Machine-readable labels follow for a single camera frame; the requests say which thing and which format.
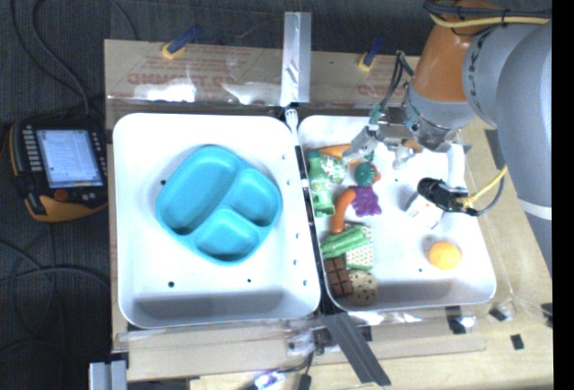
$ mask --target toy orange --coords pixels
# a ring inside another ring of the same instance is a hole
[[[460,249],[453,243],[441,241],[435,243],[429,252],[429,260],[432,265],[447,271],[457,267],[462,258]]]

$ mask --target white plastic tray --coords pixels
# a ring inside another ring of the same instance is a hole
[[[368,123],[367,117],[311,116],[300,124],[300,144],[305,153],[323,146],[350,143]],[[496,291],[491,265],[477,218],[460,212],[443,213],[433,229],[408,216],[404,209],[416,192],[421,178],[443,179],[450,186],[465,185],[465,154],[453,145],[448,154],[423,150],[405,168],[394,170],[394,153],[380,143],[374,164],[382,179],[373,189],[382,209],[380,215],[358,218],[350,206],[345,220],[371,226],[375,267],[370,272],[377,281],[377,296],[368,306],[357,306],[350,298],[334,299],[348,311],[395,310],[451,305],[479,304]],[[334,197],[356,185],[350,175],[332,188]],[[328,235],[330,218],[316,219],[319,238]],[[443,271],[427,258],[431,245],[450,240],[462,251],[460,264]]]
[[[283,211],[247,261],[224,267],[156,219],[162,180],[195,149],[224,146],[279,187]],[[132,114],[114,129],[118,303],[142,328],[302,318],[320,288],[291,133],[271,117]]]

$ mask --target carrot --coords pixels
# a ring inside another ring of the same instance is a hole
[[[319,148],[319,152],[321,152],[322,154],[325,154],[326,156],[331,156],[331,157],[334,157],[336,159],[342,159],[343,153],[345,151],[347,151],[349,148],[351,148],[350,143],[334,144],[332,146],[324,146],[323,148]],[[358,159],[353,159],[349,163],[353,164],[353,163],[358,162],[358,161],[359,161]]]
[[[345,189],[335,201],[335,213],[331,216],[331,233],[338,234],[344,230],[344,213],[357,197],[352,187]]]

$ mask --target beige surface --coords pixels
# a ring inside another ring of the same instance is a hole
[[[108,45],[106,60],[108,63]],[[352,62],[354,57],[333,55],[333,61]],[[113,66],[107,66],[107,82],[116,82]],[[137,108],[108,107],[109,124]],[[484,136],[488,126],[474,121],[462,132],[461,141],[471,143],[467,182],[471,192],[496,173]],[[126,320],[117,306],[117,255],[113,156],[109,147],[110,238],[112,323],[117,349],[128,349],[128,380],[201,376],[191,380],[193,389],[240,389],[262,369],[292,366],[300,358],[289,357],[287,339],[297,327],[278,325],[225,325],[126,334]],[[544,323],[539,305],[552,302],[552,282],[522,213],[511,181],[497,206],[481,218],[483,234],[497,272],[499,288],[494,301],[509,307],[515,316],[499,322],[486,312],[473,309],[477,324],[469,334],[454,335],[446,320],[433,318],[418,324],[373,327],[371,349],[395,389],[507,389],[553,387],[552,329]],[[520,334],[525,348],[514,350],[511,335]],[[310,374],[312,388],[325,390],[363,388],[344,355],[336,350],[316,356]],[[297,376],[277,388],[297,388]]]

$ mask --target blue plate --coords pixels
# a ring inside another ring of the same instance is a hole
[[[174,238],[216,264],[252,256],[273,229],[283,200],[277,185],[217,145],[193,152],[156,201],[157,218]]]

